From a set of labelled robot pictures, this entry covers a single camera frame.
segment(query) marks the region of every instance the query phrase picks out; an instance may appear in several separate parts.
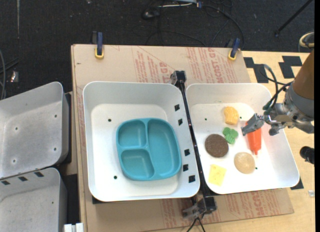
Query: toy hamburger patty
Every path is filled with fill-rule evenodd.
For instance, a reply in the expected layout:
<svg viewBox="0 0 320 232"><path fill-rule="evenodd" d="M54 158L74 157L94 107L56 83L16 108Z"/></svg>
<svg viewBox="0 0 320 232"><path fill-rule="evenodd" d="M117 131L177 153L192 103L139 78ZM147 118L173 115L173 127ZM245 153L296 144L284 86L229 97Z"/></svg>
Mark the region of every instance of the toy hamburger patty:
<svg viewBox="0 0 320 232"><path fill-rule="evenodd" d="M205 150L215 158L221 158L228 153L228 142L219 134L210 134L205 139Z"/></svg>

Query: blue clamp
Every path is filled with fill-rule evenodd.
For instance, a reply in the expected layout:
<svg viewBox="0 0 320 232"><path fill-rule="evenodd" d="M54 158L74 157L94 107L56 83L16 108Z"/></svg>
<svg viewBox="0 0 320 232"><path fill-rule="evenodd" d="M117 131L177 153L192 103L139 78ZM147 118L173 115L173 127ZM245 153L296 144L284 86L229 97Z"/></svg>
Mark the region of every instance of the blue clamp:
<svg viewBox="0 0 320 232"><path fill-rule="evenodd" d="M231 61L235 61L236 60L236 54L237 54L237 50L239 48L239 45L240 45L240 39L236 38L233 41L232 49L229 51L229 55L228 55L228 59L229 60L231 60Z"/></svg>
<svg viewBox="0 0 320 232"><path fill-rule="evenodd" d="M103 59L104 48L103 48L103 35L102 32L98 32L96 36L97 47L95 48L95 57L97 59Z"/></svg>

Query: black floor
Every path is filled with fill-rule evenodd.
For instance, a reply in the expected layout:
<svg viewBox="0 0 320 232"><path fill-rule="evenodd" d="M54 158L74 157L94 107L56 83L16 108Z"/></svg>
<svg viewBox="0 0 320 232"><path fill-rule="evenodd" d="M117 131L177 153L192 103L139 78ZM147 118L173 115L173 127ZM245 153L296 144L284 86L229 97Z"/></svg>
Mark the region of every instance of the black floor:
<svg viewBox="0 0 320 232"><path fill-rule="evenodd" d="M144 20L151 0L20 0L19 13L16 0L0 0L6 97L53 81L72 91L70 46L89 44L92 31L103 32L106 45L224 47L240 38L244 51L310 52L298 43L314 31L314 0L278 37L275 31L308 0L198 1L202 8L161 8L159 17ZM169 4L156 0L152 6ZM13 72L18 80L11 82Z"/></svg>

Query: yellow square cheese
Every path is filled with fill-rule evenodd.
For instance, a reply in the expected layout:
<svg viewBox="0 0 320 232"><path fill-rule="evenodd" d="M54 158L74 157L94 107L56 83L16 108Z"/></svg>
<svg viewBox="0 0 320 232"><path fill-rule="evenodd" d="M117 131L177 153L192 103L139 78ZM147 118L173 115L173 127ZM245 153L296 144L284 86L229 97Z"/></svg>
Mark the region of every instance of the yellow square cheese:
<svg viewBox="0 0 320 232"><path fill-rule="evenodd" d="M224 181L227 169L219 165L212 164L209 172L209 182L217 186L221 186Z"/></svg>

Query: black hole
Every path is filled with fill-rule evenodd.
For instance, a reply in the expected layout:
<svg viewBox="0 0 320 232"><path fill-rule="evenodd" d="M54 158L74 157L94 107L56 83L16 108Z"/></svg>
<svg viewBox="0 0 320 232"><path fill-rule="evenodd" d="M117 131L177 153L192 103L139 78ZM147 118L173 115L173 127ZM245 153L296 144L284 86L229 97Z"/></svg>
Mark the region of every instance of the black hole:
<svg viewBox="0 0 320 232"><path fill-rule="evenodd" d="M34 174L38 177L44 177L44 175L40 171L36 171Z"/></svg>
<svg viewBox="0 0 320 232"><path fill-rule="evenodd" d="M10 183L9 183L8 181L6 181L6 180L1 181L1 182L2 182L2 184L4 184L4 185L10 185Z"/></svg>
<svg viewBox="0 0 320 232"><path fill-rule="evenodd" d="M182 168L183 168L184 172L188 171L189 170L189 165L188 164L184 164Z"/></svg>
<svg viewBox="0 0 320 232"><path fill-rule="evenodd" d="M195 181L196 181L196 176L195 175L189 176L189 183L195 182Z"/></svg>
<svg viewBox="0 0 320 232"><path fill-rule="evenodd" d="M22 182L25 182L25 181L27 181L27 180L28 180L26 177L23 177L23 176L18 177L18 178L19 178L19 180L20 180L20 181L22 181Z"/></svg>

